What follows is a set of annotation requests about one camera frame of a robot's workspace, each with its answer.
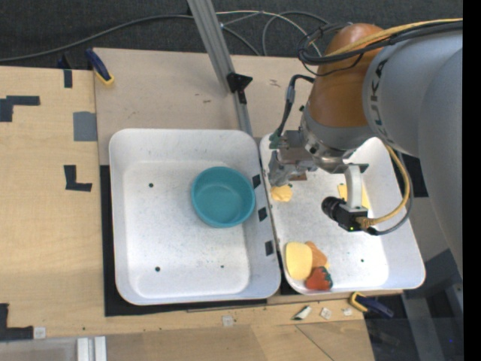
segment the cable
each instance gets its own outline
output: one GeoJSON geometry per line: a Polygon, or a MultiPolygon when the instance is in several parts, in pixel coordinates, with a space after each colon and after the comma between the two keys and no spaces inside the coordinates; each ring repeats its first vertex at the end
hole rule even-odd
{"type": "MultiPolygon", "coordinates": [[[[314,15],[314,14],[309,14],[307,12],[297,12],[297,11],[289,11],[287,12],[288,14],[290,13],[297,13],[297,14],[303,14],[303,15],[307,15],[307,16],[311,16],[313,18],[316,18],[318,19],[319,21],[322,21],[324,23],[327,23],[327,20],[317,16],[317,15],[314,15]]],[[[288,19],[287,17],[284,17],[283,14],[274,14],[272,12],[266,12],[266,11],[250,11],[250,10],[242,10],[242,11],[226,11],[226,12],[217,12],[217,14],[219,15],[224,15],[224,14],[249,14],[248,16],[245,16],[245,17],[242,17],[240,19],[236,19],[236,20],[232,20],[230,22],[227,22],[226,24],[224,24],[225,26],[228,25],[228,24],[232,24],[232,23],[236,23],[237,21],[241,21],[241,20],[244,20],[244,19],[247,19],[249,17],[253,17],[253,16],[256,16],[256,15],[265,15],[265,16],[272,16],[273,19],[281,19],[281,20],[284,20],[286,21],[287,23],[293,25],[295,28],[297,28],[303,35],[307,35],[307,32],[305,30],[303,30],[298,24],[294,23],[292,20],[288,19]]],[[[319,57],[322,57],[322,54],[321,52],[319,51],[319,49],[317,48],[316,45],[313,45],[313,47],[316,49],[316,52],[317,54],[319,55],[319,57]]],[[[263,40],[263,43],[262,43],[262,51],[264,52],[264,54],[267,56],[267,53],[265,52],[265,41],[263,40]]]]}
{"type": "MultiPolygon", "coordinates": [[[[247,17],[242,17],[240,19],[232,20],[230,23],[234,23],[234,22],[237,22],[239,20],[244,20],[248,17],[253,17],[253,16],[256,16],[256,15],[259,15],[259,14],[264,14],[264,15],[267,15],[267,16],[273,16],[273,17],[277,17],[279,19],[282,19],[282,20],[286,21],[287,23],[293,25],[296,29],[301,31],[304,35],[307,34],[298,24],[294,23],[292,20],[290,20],[286,17],[282,17],[279,14],[274,14],[274,13],[271,13],[271,12],[264,12],[264,11],[226,11],[226,12],[217,12],[216,14],[217,15],[250,14],[247,17]]],[[[14,56],[14,57],[8,57],[8,58],[0,59],[0,63],[18,62],[18,61],[21,61],[21,60],[34,59],[34,58],[40,57],[40,56],[51,55],[52,53],[57,53],[57,52],[60,52],[60,51],[63,51],[63,50],[68,50],[70,48],[76,47],[76,46],[81,45],[81,44],[85,44],[88,41],[95,40],[96,38],[100,38],[100,37],[108,35],[112,32],[118,31],[120,29],[128,28],[130,26],[135,26],[137,24],[147,23],[149,21],[170,20],[170,19],[193,20],[194,18],[190,15],[184,15],[184,14],[155,15],[155,16],[150,16],[150,17],[143,17],[143,18],[140,18],[140,19],[131,20],[127,23],[119,24],[118,26],[111,27],[109,29],[106,29],[102,32],[96,33],[96,34],[94,34],[92,36],[89,36],[87,38],[83,38],[83,39],[80,39],[80,40],[75,41],[73,43],[66,44],[66,45],[61,46],[61,47],[53,48],[51,50],[45,50],[45,51],[41,51],[41,52],[37,52],[37,53],[31,53],[29,55],[14,56]]],[[[236,38],[238,38],[240,41],[242,41],[245,45],[248,46],[248,48],[251,49],[251,51],[254,52],[255,55],[261,56],[260,52],[257,51],[257,49],[253,45],[251,45],[250,42],[248,42],[245,38],[240,36],[238,33],[233,31],[232,29],[227,28],[226,27],[227,24],[221,24],[221,28],[223,30],[225,30],[226,32],[230,33],[231,35],[235,36],[236,38]]]]}
{"type": "Polygon", "coordinates": [[[245,38],[243,38],[241,35],[239,35],[237,32],[235,32],[233,29],[230,29],[228,27],[223,27],[222,28],[223,31],[226,31],[228,33],[230,33],[231,35],[235,36],[236,38],[238,38],[240,41],[242,41],[245,45],[248,46],[248,48],[250,48],[251,51],[254,52],[255,55],[257,56],[262,56],[261,53],[259,51],[257,51],[257,49],[251,45],[250,42],[248,42],[245,38]]]}
{"type": "Polygon", "coordinates": [[[278,137],[282,135],[284,126],[286,125],[286,121],[289,118],[289,115],[291,114],[292,105],[294,104],[294,98],[295,98],[295,82],[297,79],[304,79],[310,83],[314,83],[314,79],[310,76],[296,74],[293,77],[291,77],[291,80],[289,81],[289,85],[287,87],[286,105],[284,106],[283,118],[280,122],[280,126],[277,128],[278,137]]]}
{"type": "MultiPolygon", "coordinates": [[[[286,11],[286,12],[281,12],[279,14],[280,17],[284,17],[285,15],[301,15],[301,16],[307,16],[307,17],[312,17],[313,19],[316,19],[318,21],[320,21],[321,23],[324,23],[324,24],[329,24],[329,22],[322,18],[321,16],[317,16],[317,15],[314,15],[314,14],[310,14],[308,12],[303,12],[303,11],[286,11]]],[[[271,19],[269,19],[269,21],[266,22],[265,26],[264,26],[264,29],[262,30],[262,52],[264,54],[264,56],[267,56],[268,55],[268,52],[267,52],[267,48],[265,46],[265,37],[267,35],[267,31],[268,31],[268,28],[269,26],[272,24],[273,21],[275,21],[276,19],[279,19],[279,17],[275,16],[275,17],[272,17],[271,19]]]]}
{"type": "Polygon", "coordinates": [[[302,62],[302,65],[304,66],[305,69],[307,69],[311,74],[313,75],[316,75],[316,76],[320,76],[320,77],[323,77],[323,76],[328,76],[330,74],[333,74],[335,72],[338,72],[338,71],[344,71],[344,70],[347,70],[347,69],[351,69],[352,67],[355,67],[362,59],[362,56],[364,54],[362,53],[361,55],[359,55],[357,57],[357,59],[354,61],[353,64],[349,65],[348,67],[342,67],[342,68],[335,68],[333,70],[330,70],[330,71],[327,71],[325,72],[324,74],[318,74],[317,72],[314,72],[312,69],[310,69],[309,67],[307,67],[306,63],[302,62]]]}
{"type": "MultiPolygon", "coordinates": [[[[402,162],[403,166],[406,168],[406,165],[404,164],[402,155],[398,153],[399,160],[402,162]]],[[[389,234],[390,232],[393,232],[394,230],[398,229],[401,227],[408,219],[411,214],[411,209],[413,208],[413,202],[414,202],[414,192],[413,192],[413,181],[411,180],[411,176],[407,176],[409,178],[409,185],[411,188],[410,194],[409,194],[409,201],[406,206],[406,213],[404,216],[397,222],[393,227],[390,227],[386,230],[377,230],[374,227],[369,227],[366,231],[371,234],[371,235],[385,235],[389,234]]]]}
{"type": "Polygon", "coordinates": [[[396,166],[399,168],[399,171],[400,171],[401,176],[403,178],[403,181],[404,181],[404,196],[401,200],[401,203],[393,211],[391,211],[390,213],[388,213],[388,214],[386,214],[382,217],[378,217],[378,218],[359,217],[359,218],[356,218],[355,221],[361,225],[361,227],[364,231],[367,231],[367,232],[369,232],[368,229],[371,226],[377,225],[378,223],[385,222],[387,220],[390,220],[395,215],[397,215],[403,209],[403,207],[407,204],[408,200],[410,199],[411,180],[409,178],[407,170],[404,167],[403,163],[399,160],[398,156],[396,155],[396,153],[394,152],[392,147],[390,147],[387,144],[385,144],[385,147],[386,147],[387,151],[389,152],[390,157],[392,158],[392,160],[394,160],[396,166]]]}
{"type": "Polygon", "coordinates": [[[348,44],[328,55],[317,58],[308,54],[307,49],[310,45],[321,38],[324,34],[322,27],[301,39],[298,45],[298,58],[309,65],[321,65],[331,62],[338,62],[348,59],[352,56],[362,55],[370,50],[375,50],[389,45],[397,44],[401,41],[406,41],[412,38],[419,38],[422,36],[433,35],[448,31],[462,30],[462,19],[447,19],[447,20],[432,20],[429,22],[420,22],[408,24],[405,26],[398,26],[385,31],[377,32],[360,39],[354,43],[348,44]],[[359,45],[368,43],[368,45],[357,48],[359,45]]]}

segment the gray tape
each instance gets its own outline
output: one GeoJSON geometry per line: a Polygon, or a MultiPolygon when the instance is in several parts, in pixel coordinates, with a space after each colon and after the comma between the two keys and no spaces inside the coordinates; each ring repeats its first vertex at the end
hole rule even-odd
{"type": "Polygon", "coordinates": [[[74,141],[97,141],[97,116],[88,111],[74,112],[74,141]]]}

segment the blue bowl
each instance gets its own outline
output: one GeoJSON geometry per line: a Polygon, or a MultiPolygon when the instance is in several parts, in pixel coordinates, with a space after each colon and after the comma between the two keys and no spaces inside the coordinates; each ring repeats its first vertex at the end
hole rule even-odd
{"type": "Polygon", "coordinates": [[[191,197],[199,218],[218,228],[242,223],[256,205],[253,185],[228,167],[211,167],[200,173],[192,184],[191,197]]]}

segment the metal pole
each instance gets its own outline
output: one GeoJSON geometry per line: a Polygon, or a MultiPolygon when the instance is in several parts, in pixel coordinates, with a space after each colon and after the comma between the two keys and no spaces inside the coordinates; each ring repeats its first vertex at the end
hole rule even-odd
{"type": "MultiPolygon", "coordinates": [[[[197,24],[198,31],[204,42],[205,49],[210,57],[210,62],[217,79],[227,93],[231,93],[227,75],[235,72],[232,60],[225,43],[216,12],[211,0],[187,0],[190,10],[197,24]]],[[[250,125],[247,106],[242,104],[237,95],[234,95],[234,106],[237,112],[239,127],[249,135],[253,134],[250,125]]]]}

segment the black tape marking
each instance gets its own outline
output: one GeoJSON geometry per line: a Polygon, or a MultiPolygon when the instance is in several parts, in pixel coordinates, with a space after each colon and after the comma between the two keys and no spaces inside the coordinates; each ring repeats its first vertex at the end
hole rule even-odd
{"type": "Polygon", "coordinates": [[[7,317],[8,304],[0,304],[0,342],[33,339],[33,326],[9,328],[7,326],[7,317]]]}
{"type": "Polygon", "coordinates": [[[7,96],[0,99],[0,122],[13,120],[14,105],[40,105],[40,96],[7,96]]]}
{"type": "Polygon", "coordinates": [[[72,63],[70,62],[70,52],[66,51],[62,57],[57,60],[57,67],[60,69],[73,69],[72,63]]]}
{"type": "Polygon", "coordinates": [[[271,254],[274,254],[274,243],[273,241],[267,241],[265,242],[265,255],[270,256],[271,254]]]}
{"type": "Polygon", "coordinates": [[[74,141],[97,141],[97,116],[88,111],[74,112],[74,141]]]}
{"type": "Polygon", "coordinates": [[[70,69],[63,70],[63,86],[64,88],[72,88],[74,86],[72,71],[70,69]]]}
{"type": "Polygon", "coordinates": [[[253,186],[254,188],[257,188],[261,184],[261,175],[257,174],[253,176],[253,186]]]}
{"type": "Polygon", "coordinates": [[[0,122],[11,122],[14,106],[7,99],[0,99],[0,122]]]}
{"type": "Polygon", "coordinates": [[[262,222],[268,216],[268,211],[265,208],[261,208],[258,212],[259,222],[262,222]]]}
{"type": "Polygon", "coordinates": [[[64,165],[65,179],[67,184],[65,185],[66,190],[75,191],[88,191],[92,190],[92,184],[79,184],[77,183],[77,166],[75,165],[64,165]]]}

